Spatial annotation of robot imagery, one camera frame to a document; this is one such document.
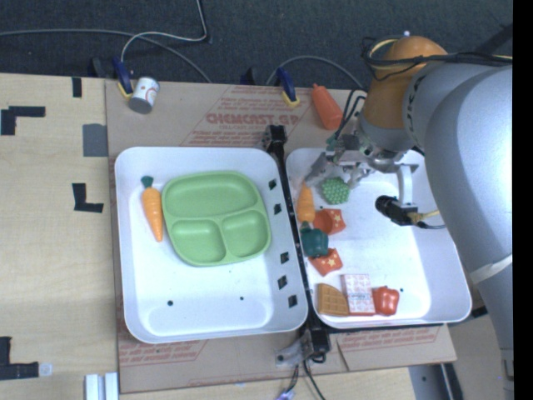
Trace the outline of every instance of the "blue clamp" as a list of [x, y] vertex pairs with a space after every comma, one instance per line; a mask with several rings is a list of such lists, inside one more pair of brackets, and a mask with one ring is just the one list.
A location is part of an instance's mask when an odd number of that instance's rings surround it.
[[117, 74], [118, 81], [120, 82], [124, 92], [126, 94], [133, 93], [132, 80], [127, 73], [124, 63], [119, 57], [113, 57], [113, 66], [115, 67], [115, 73]]
[[281, 93], [283, 100], [289, 107], [295, 107], [300, 103], [300, 98], [296, 96], [296, 90], [291, 76], [282, 67], [277, 68], [276, 75], [283, 86], [283, 92]]

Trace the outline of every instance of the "toy carrot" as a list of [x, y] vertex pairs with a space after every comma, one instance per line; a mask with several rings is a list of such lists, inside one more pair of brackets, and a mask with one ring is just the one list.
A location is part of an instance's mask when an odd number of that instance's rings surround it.
[[298, 221], [312, 223], [315, 220], [315, 202], [311, 189], [304, 182], [301, 185], [300, 196], [296, 203], [296, 216]]
[[158, 242], [163, 239], [163, 211], [161, 204], [161, 193], [156, 190], [153, 184], [153, 177], [142, 177], [144, 191], [141, 195], [142, 210], [150, 224], [153, 235]]

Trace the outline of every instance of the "can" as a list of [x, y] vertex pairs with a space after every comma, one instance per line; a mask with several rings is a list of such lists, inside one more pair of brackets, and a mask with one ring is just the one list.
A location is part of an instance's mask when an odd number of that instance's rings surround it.
[[130, 98], [130, 108], [137, 113], [148, 114], [153, 108], [158, 92], [159, 83], [155, 78], [140, 77]]

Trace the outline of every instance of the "cardboard box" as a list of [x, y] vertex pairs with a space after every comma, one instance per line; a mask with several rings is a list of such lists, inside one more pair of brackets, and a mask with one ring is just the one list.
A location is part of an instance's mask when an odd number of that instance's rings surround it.
[[[331, 136], [321, 125], [310, 90], [296, 90], [290, 108], [277, 87], [161, 83], [152, 112], [132, 111], [117, 83], [106, 81], [107, 135], [117, 296], [117, 339], [122, 393], [289, 378], [292, 367], [276, 365], [276, 352], [298, 332], [151, 345], [139, 342], [123, 318], [120, 251], [113, 167], [118, 154], [135, 146], [255, 147], [268, 125], [284, 125], [286, 152], [323, 147]], [[343, 103], [348, 91], [330, 91]], [[446, 325], [333, 333], [331, 351], [315, 374], [441, 363], [456, 359]]]

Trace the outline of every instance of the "dark background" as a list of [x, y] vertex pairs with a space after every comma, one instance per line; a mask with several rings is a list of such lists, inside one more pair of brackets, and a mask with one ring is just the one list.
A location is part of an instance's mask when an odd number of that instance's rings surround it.
[[[176, 49], [214, 83], [239, 83], [251, 66], [265, 84], [289, 58], [312, 55], [343, 66], [366, 88], [371, 75], [361, 59], [364, 38], [409, 31], [449, 53], [482, 51], [512, 55], [513, 0], [201, 0], [209, 42], [150, 37]], [[127, 33], [157, 31], [199, 37], [195, 0], [0, 0], [0, 72], [87, 76], [91, 58], [113, 75], [112, 57], [128, 37], [85, 33], [7, 35], [6, 32], [90, 28]], [[153, 44], [135, 41], [125, 63], [160, 81], [204, 83], [185, 60]], [[337, 68], [313, 60], [286, 65], [297, 87], [313, 83], [353, 88]]]

